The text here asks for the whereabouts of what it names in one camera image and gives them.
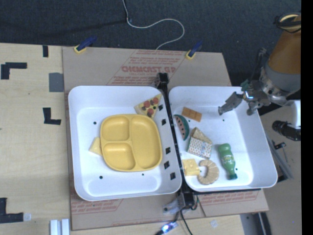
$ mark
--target toy bottle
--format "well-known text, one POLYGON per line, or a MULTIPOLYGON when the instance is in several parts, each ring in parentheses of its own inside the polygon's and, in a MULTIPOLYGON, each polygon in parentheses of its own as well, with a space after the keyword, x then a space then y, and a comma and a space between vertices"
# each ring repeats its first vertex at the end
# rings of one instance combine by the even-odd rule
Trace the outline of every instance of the toy bottle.
POLYGON ((222 165, 229 173, 229 179, 230 180, 236 179, 237 178, 237 174, 235 173, 236 162, 231 152, 230 145, 228 143, 221 144, 218 147, 218 151, 221 157, 222 165))

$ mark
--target toy food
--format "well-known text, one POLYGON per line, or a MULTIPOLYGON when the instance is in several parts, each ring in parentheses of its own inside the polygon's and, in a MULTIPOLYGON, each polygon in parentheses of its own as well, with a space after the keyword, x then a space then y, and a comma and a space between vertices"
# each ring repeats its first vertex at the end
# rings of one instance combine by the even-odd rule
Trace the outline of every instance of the toy food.
POLYGON ((89 151, 102 156, 101 143, 99 137, 93 139, 89 151))
POLYGON ((223 143, 218 147, 219 154, 221 156, 222 165, 229 173, 229 179, 233 180, 237 178, 235 173, 236 162, 234 156, 231 152, 230 145, 228 143, 223 143))
POLYGON ((198 127, 192 130, 190 136, 187 152, 209 159, 211 157, 212 141, 198 127))
POLYGON ((105 118, 100 128, 101 150, 107 166, 117 171, 146 171, 162 160, 162 144, 156 123, 139 114, 105 118))
POLYGON ((200 174, 200 169, 194 159, 182 160, 185 176, 197 176, 200 174))
POLYGON ((202 117, 202 114, 200 112, 196 112, 196 111, 191 110, 187 107, 183 108, 181 114, 185 117, 191 118, 191 119, 198 121, 198 122, 201 121, 201 117, 202 117))
POLYGON ((186 140, 189 135, 189 124, 187 120, 181 115, 174 115, 179 131, 182 135, 182 139, 186 140))
POLYGON ((201 184, 209 185, 219 178, 220 170, 213 161, 208 159, 201 160, 199 166, 207 167, 206 176, 202 177, 201 175, 198 175, 198 180, 201 184))
POLYGON ((153 119, 156 115, 161 96, 162 94, 158 94, 152 98, 145 100, 144 102, 141 102, 140 104, 137 104, 134 107, 135 111, 138 114, 142 114, 153 119))

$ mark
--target pizza slice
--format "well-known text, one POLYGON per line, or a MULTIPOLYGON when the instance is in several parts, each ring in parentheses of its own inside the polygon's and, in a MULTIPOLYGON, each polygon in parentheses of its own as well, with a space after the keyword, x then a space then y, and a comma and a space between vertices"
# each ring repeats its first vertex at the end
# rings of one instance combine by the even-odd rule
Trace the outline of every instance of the pizza slice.
POLYGON ((150 118, 154 118, 157 113, 158 104, 160 103, 162 94, 158 94, 151 97, 140 104, 137 104, 134 108, 137 114, 142 114, 150 118))

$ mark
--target black tape marking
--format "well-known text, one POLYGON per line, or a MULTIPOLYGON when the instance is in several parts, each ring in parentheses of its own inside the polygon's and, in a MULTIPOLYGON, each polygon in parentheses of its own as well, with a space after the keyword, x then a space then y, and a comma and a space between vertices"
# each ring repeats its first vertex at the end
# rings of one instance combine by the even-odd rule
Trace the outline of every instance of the black tape marking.
POLYGON ((64 92, 63 74, 49 73, 49 92, 64 92))
POLYGON ((43 57, 49 57, 49 49, 47 45, 43 45, 43 57))
POLYGON ((61 119, 51 119, 51 108, 43 108, 43 111, 44 111, 44 117, 45 117, 44 123, 56 124, 56 125, 61 124, 61 119))
POLYGON ((13 222, 23 222, 24 213, 6 213, 6 200, 7 198, 0 198, 0 223, 13 223, 13 222))
POLYGON ((1 79, 10 78, 10 68, 7 65, 1 65, 1 79))
POLYGON ((14 68, 14 69, 26 69, 27 68, 27 63, 9 62, 9 63, 5 63, 5 65, 7 65, 10 69, 12 69, 12 68, 14 68))
POLYGON ((27 63, 5 63, 1 64, 1 78, 8 80, 10 78, 10 69, 26 69, 27 63))

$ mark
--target yellow divided plate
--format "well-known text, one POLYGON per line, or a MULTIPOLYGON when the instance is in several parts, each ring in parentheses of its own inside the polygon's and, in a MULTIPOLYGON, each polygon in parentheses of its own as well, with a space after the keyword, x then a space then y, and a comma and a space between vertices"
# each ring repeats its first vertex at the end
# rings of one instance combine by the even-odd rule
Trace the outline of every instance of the yellow divided plate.
POLYGON ((145 171, 162 160, 162 145, 156 123, 138 114, 114 115, 100 129, 102 155, 118 171, 145 171))

